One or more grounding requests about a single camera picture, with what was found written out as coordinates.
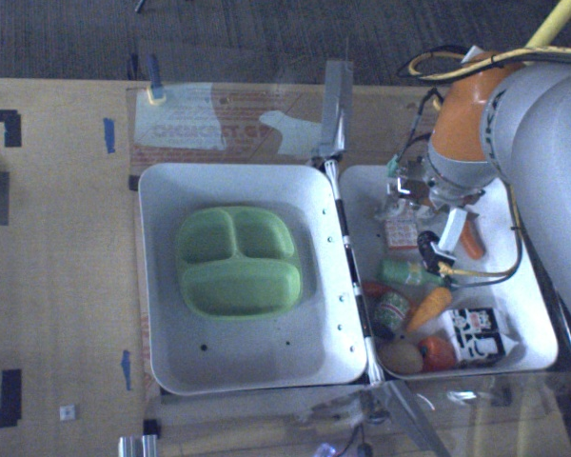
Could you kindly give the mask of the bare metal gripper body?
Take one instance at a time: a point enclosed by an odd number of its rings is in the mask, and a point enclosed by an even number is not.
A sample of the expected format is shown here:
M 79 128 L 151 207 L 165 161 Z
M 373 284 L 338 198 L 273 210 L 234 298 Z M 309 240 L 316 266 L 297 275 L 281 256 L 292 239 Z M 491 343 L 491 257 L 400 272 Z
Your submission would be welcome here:
M 484 161 L 460 161 L 446 157 L 421 157 L 405 161 L 393 157 L 387 163 L 387 178 L 413 203 L 438 210 L 474 204 L 484 189 Z

